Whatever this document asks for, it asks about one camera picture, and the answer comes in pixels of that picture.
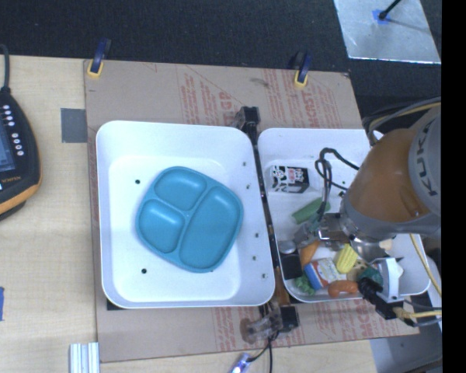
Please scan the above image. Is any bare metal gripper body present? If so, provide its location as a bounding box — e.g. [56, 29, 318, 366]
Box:
[316, 211, 390, 263]

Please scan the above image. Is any orange toy carrot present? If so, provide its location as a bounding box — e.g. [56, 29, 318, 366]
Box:
[298, 240, 322, 268]

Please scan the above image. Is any green toy vegetable stick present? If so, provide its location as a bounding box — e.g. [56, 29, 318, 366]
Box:
[291, 197, 332, 225]

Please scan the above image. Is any yellow toy corn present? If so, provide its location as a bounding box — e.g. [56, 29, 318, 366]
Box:
[334, 243, 360, 275]

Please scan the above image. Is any small black can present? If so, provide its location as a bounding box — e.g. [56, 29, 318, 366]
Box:
[280, 253, 304, 281]

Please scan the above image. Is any white bottle with blue cap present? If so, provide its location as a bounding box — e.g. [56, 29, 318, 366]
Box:
[303, 257, 347, 291]

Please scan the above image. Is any green toy broccoli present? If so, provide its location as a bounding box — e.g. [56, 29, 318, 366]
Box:
[293, 274, 316, 297]

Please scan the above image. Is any thin black and white rod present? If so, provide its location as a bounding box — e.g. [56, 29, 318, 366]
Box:
[249, 128, 285, 307]

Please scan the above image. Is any dark green toy vegetable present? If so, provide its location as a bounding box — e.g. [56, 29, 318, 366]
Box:
[356, 266, 384, 287]

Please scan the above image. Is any orange toy sausage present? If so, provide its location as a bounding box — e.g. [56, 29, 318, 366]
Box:
[327, 280, 360, 298]

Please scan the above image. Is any black and white cow carton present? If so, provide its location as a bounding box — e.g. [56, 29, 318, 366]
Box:
[270, 164, 311, 195]

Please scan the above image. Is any white plastic tray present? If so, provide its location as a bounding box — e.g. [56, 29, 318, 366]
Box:
[257, 127, 432, 304]
[96, 120, 276, 310]

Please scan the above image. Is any blue divided plate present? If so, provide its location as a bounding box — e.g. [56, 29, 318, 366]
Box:
[134, 166, 245, 274]

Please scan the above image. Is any brown cardboard board red print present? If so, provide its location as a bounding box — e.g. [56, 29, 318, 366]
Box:
[83, 59, 421, 364]

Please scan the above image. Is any black cylinder on white bracket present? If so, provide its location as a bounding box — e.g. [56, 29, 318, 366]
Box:
[357, 256, 405, 321]

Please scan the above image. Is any black block with thin wires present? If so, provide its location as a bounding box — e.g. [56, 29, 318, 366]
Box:
[235, 106, 262, 132]
[278, 305, 301, 333]

